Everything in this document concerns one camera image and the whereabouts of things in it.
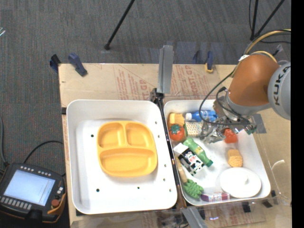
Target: yellow divided tray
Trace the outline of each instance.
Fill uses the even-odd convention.
[[[104,172],[116,177],[150,174],[157,165],[157,151],[150,129],[139,122],[113,121],[97,134],[97,154]]]

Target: toy bottle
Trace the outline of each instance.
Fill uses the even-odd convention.
[[[202,147],[195,143],[192,138],[187,138],[183,144],[188,146],[189,149],[193,151],[205,165],[209,167],[213,164],[213,161],[206,156],[206,152],[202,149]]]
[[[213,110],[201,110],[201,115],[203,118],[209,117],[210,122],[214,122],[215,119],[217,119],[218,115]],[[201,122],[202,119],[200,117],[200,112],[192,112],[192,113],[186,113],[185,115],[186,120],[195,120],[197,122]]]

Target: green bottle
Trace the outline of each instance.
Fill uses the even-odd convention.
[[[189,149],[192,150],[205,165],[209,167],[213,164],[213,161],[206,156],[206,152],[202,149],[202,147],[195,143],[192,138],[187,138],[183,144],[188,146]]]

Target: red tomato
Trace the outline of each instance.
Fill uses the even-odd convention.
[[[185,129],[184,129],[184,127],[182,127],[182,126],[180,126],[178,124],[173,124],[169,128],[169,137],[172,140],[181,141],[184,136],[185,136]]]
[[[224,135],[226,136],[225,138],[226,143],[235,143],[238,141],[237,135],[234,132],[232,132],[230,128],[225,129]]]

